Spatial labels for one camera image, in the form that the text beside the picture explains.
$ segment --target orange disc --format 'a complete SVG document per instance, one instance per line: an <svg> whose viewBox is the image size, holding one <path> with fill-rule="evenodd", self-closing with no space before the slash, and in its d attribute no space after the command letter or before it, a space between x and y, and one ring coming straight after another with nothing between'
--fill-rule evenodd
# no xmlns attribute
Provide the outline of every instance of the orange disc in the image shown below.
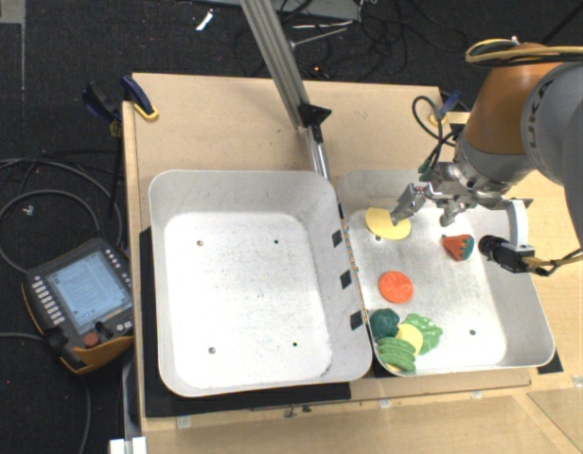
<svg viewBox="0 0 583 454"><path fill-rule="evenodd" d="M391 303L407 303L414 294L411 279L399 271L388 271L378 281L380 294Z"/></svg>

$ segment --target table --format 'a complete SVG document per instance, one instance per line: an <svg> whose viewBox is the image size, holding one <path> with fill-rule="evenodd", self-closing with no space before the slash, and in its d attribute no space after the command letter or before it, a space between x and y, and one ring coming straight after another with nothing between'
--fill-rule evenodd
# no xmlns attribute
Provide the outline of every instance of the table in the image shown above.
<svg viewBox="0 0 583 454"><path fill-rule="evenodd" d="M138 235L150 226L148 187L167 169L309 169L305 137L292 128L274 83L134 74L160 116L123 105L136 332L141 331ZM332 183L353 170L414 169L433 147L415 123L418 95L436 87L306 82L311 102L333 110L323 132ZM512 190L531 197L530 242L556 258L578 247L563 189L534 172ZM140 430L149 453L583 451L583 265L535 277L563 372L506 369L407 378L364 377L352 398L330 404L185 417L144 414L142 337L135 337Z"/></svg>

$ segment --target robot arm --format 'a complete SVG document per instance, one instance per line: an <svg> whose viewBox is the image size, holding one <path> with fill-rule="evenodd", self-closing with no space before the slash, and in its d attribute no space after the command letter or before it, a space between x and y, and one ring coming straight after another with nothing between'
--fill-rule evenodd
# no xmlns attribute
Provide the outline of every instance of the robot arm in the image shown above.
<svg viewBox="0 0 583 454"><path fill-rule="evenodd" d="M552 57L551 50L539 44L516 44L513 48L518 55L534 52L548 57ZM583 57L563 63L553 59L507 62L500 63L486 78L468 123L456 139L453 161L436 163L429 169L424 186L409 184L391 219L397 224L410 217L426 199L443 210L443 226L477 205L506 210L510 240L501 243L493 240L496 237L484 237L480 249L506 269L520 272L526 271L522 259L534 255L526 242L524 212L531 201L519 204L504 194L534 169L564 186L583 247ZM501 246L518 262L492 257L493 248Z"/></svg>

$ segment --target black floor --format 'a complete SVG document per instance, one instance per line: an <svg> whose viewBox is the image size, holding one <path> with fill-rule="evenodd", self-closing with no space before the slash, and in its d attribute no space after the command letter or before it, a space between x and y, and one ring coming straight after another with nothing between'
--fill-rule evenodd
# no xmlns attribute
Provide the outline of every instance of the black floor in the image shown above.
<svg viewBox="0 0 583 454"><path fill-rule="evenodd" d="M379 0L365 7L362 25L298 47L298 65L306 79L459 90L471 106L486 71L464 62L469 45L513 35L539 42L582 1ZM214 19L203 32L195 31L210 8ZM82 166L106 187L115 140L106 122L82 104L81 92L90 80L98 79L120 100L118 80L133 71L268 76L235 7L176 0L26 0L26 17L24 35L20 25L0 24L0 160L67 151L61 160ZM291 26L314 22L327 19L296 16L285 28L297 41L314 30ZM583 45L583 11L550 44ZM315 64L321 72L313 70ZM0 168L0 208L21 191L40 188L87 199L113 237L108 202L85 181L41 163ZM124 209L121 192L120 185L118 203ZM23 210L29 205L34 206L32 216ZM10 257L30 268L89 238L92 227L86 220L65 199L29 199L12 209L0 236ZM0 332L35 333L22 301L22 279L0 257ZM86 453L105 453L109 440L122 435L119 367L114 362L86 378L92 395ZM79 378L39 343L0 340L0 453L77 452L84 422Z"/></svg>

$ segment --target screen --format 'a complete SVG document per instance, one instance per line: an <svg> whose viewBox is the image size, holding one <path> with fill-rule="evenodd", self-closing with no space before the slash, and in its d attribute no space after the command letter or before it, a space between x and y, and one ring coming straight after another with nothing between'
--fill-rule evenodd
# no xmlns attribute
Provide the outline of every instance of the screen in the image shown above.
<svg viewBox="0 0 583 454"><path fill-rule="evenodd" d="M80 333L132 305L126 287L96 252L46 276Z"/></svg>

